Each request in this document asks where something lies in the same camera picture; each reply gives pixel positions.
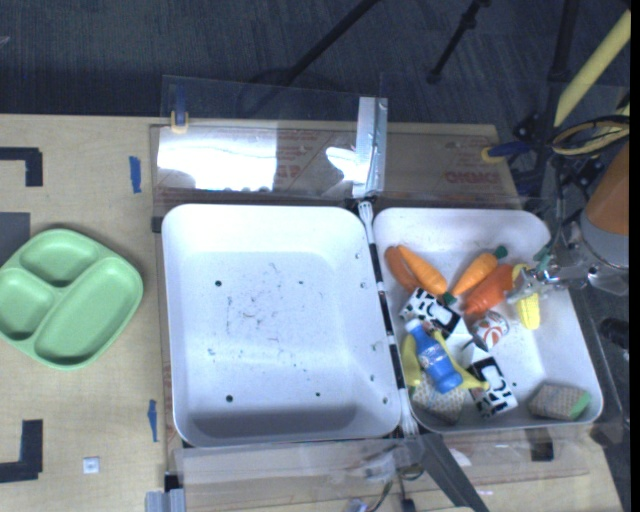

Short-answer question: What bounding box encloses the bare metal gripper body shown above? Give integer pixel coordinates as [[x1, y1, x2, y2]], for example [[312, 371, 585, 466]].
[[543, 260, 630, 297]]

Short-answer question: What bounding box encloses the yellow corn cob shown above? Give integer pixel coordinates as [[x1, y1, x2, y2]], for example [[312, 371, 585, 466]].
[[510, 262, 543, 332]]

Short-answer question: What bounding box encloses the large dark orange carrot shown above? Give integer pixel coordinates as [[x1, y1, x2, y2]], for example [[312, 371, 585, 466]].
[[460, 263, 517, 317]]

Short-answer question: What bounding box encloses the small orange carrot green top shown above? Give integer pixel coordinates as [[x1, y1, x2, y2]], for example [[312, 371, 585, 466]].
[[449, 244, 509, 301]]

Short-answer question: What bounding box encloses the orange and white can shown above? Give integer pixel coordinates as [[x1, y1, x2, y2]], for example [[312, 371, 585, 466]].
[[468, 309, 512, 352]]

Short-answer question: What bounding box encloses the white plastic tray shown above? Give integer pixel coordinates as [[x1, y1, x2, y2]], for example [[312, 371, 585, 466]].
[[160, 202, 403, 448], [371, 206, 605, 435]]

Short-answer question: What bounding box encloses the black and white carton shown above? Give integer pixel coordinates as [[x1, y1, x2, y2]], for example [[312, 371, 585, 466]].
[[466, 355, 520, 421], [397, 286, 463, 342]]

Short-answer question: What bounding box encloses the orange carrot without leaves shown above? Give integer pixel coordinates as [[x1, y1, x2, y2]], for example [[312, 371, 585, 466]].
[[396, 244, 449, 298], [383, 245, 419, 294]]

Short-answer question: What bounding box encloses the blue bottle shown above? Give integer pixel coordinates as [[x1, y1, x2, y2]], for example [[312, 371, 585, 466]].
[[403, 317, 465, 395]]

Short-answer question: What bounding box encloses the brown sandwich green edge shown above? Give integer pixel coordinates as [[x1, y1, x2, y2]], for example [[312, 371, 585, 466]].
[[527, 382, 593, 422]]

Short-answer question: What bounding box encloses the yellow banana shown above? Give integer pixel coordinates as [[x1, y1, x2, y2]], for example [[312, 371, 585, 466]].
[[401, 328, 490, 397]]

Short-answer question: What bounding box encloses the thin black and white rod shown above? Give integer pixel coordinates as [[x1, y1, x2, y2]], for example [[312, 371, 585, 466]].
[[356, 199, 419, 437]]

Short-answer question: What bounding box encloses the brown waffle biscuit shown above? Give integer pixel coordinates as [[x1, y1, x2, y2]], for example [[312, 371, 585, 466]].
[[411, 381, 469, 427]]

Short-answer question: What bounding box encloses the green divided plate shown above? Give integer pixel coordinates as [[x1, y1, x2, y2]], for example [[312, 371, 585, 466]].
[[0, 228, 145, 372]]

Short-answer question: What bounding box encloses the black cylinder on white bracket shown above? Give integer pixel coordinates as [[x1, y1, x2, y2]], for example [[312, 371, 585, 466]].
[[598, 316, 631, 352]]

